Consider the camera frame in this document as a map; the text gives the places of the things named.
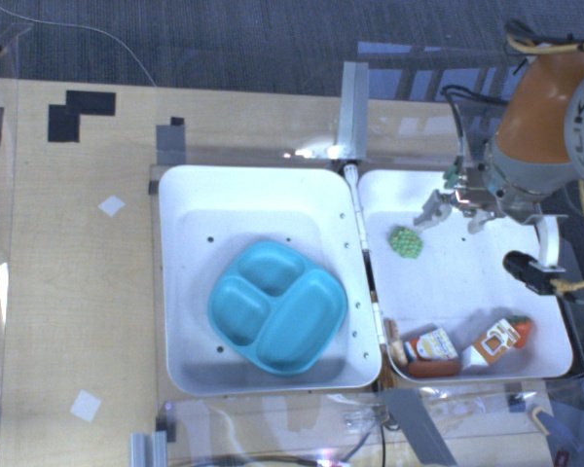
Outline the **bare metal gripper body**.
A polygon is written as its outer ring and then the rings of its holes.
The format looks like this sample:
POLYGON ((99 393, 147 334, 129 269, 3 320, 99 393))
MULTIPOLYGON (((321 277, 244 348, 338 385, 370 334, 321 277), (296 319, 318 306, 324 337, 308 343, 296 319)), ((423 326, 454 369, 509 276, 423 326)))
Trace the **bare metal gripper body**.
POLYGON ((451 204, 466 216, 473 217, 478 211, 492 218, 505 217, 501 210, 498 189, 490 189, 491 176, 486 164, 475 164, 463 168, 456 177, 451 204))

